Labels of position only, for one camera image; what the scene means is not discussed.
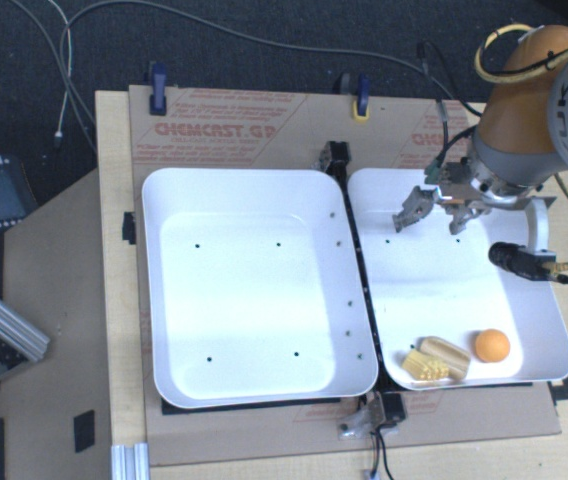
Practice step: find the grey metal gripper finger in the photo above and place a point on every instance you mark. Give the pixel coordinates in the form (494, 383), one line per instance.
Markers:
(413, 210)
(460, 220)

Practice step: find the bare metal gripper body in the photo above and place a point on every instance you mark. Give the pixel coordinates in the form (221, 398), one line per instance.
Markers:
(469, 188)

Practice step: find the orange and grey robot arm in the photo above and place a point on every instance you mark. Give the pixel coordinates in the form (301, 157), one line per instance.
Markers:
(529, 113)

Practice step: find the white plastic tray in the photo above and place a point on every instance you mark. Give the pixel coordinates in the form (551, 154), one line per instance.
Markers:
(444, 288)
(254, 288)

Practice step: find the thin black rod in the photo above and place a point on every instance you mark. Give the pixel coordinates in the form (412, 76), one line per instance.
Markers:
(364, 278)

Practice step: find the orange ball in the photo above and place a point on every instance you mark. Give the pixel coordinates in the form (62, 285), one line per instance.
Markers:
(492, 346)

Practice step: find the tan toy bread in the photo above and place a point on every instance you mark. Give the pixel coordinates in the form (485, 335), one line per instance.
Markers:
(446, 354)

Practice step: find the yellow toy corn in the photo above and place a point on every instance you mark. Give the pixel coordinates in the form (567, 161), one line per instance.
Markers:
(425, 366)

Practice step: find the brown cardboard board red print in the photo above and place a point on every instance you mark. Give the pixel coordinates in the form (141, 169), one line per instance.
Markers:
(244, 133)

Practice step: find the black cylinder on white bracket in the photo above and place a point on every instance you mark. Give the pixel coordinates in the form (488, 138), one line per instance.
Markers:
(526, 255)

